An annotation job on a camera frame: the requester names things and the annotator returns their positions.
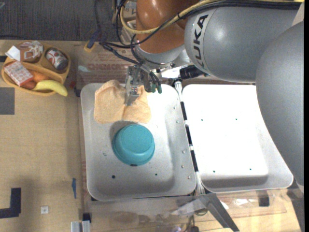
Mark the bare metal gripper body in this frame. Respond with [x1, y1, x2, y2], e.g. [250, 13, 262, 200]
[125, 62, 175, 94]

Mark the pale orange cloth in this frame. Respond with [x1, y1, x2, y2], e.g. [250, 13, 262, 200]
[93, 79, 152, 125]

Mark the brown cardboard board red print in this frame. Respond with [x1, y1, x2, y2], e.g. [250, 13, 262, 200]
[74, 41, 302, 231]

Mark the teal bowl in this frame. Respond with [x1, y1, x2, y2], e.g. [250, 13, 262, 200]
[112, 124, 156, 167]

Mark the yellow banana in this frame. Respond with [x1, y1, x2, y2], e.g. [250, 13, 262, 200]
[32, 79, 69, 97]

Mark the red and white can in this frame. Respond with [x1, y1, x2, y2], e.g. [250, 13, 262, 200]
[45, 47, 69, 71]

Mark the white plastic tray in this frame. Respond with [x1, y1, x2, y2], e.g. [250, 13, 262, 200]
[181, 83, 294, 194]
[80, 82, 197, 202]

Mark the orange divided plate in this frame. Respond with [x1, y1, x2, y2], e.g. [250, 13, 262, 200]
[1, 41, 71, 97]

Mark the brown and white carton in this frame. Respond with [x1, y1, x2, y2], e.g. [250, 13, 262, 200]
[5, 40, 44, 62]

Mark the white and orange packet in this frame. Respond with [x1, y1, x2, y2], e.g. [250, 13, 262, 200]
[3, 61, 34, 87]

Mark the black cylinder on white bracket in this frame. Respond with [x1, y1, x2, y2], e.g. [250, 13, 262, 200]
[160, 56, 209, 81]

